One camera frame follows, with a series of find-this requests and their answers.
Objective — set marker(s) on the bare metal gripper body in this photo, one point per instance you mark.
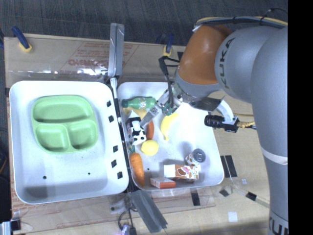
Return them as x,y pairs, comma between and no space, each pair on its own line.
168,101

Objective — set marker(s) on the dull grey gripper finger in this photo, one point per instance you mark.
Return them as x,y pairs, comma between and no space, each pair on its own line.
149,116

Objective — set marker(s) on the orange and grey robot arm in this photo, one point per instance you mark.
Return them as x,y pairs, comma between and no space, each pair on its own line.
244,65

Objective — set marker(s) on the pale yellow toy food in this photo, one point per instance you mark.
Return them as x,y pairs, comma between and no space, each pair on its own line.
140,113

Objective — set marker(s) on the brown sausage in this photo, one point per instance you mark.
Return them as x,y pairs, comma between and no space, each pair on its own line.
150,130

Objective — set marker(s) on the green plastic bottle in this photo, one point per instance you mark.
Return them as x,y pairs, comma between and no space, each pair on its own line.
139,102

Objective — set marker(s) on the yellow banana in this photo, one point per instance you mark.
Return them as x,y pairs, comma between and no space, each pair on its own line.
166,126

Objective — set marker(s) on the black and white cow carton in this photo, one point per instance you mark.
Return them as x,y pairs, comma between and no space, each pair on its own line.
135,132

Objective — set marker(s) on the yellow lemon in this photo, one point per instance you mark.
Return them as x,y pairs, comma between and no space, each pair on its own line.
149,148

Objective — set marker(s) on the white plastic tray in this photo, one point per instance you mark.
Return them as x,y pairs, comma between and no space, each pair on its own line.
185,136
68,180

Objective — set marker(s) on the orange carrot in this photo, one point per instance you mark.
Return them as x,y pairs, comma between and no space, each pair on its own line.
137,165

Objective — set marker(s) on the small printed can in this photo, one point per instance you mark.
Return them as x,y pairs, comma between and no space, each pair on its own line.
194,158

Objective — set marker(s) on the white carton with brown print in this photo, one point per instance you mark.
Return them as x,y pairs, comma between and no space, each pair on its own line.
181,172

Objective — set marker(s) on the small orange box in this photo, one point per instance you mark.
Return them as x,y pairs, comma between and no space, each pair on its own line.
162,183

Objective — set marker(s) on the green divided plate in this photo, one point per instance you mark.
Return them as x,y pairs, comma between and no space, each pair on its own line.
63,106

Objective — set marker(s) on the brown cardboard board red print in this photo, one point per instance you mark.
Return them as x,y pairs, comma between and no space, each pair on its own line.
61,55

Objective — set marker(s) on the black cylinder on white bracket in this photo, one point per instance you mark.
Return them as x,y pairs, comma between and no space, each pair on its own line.
213,121

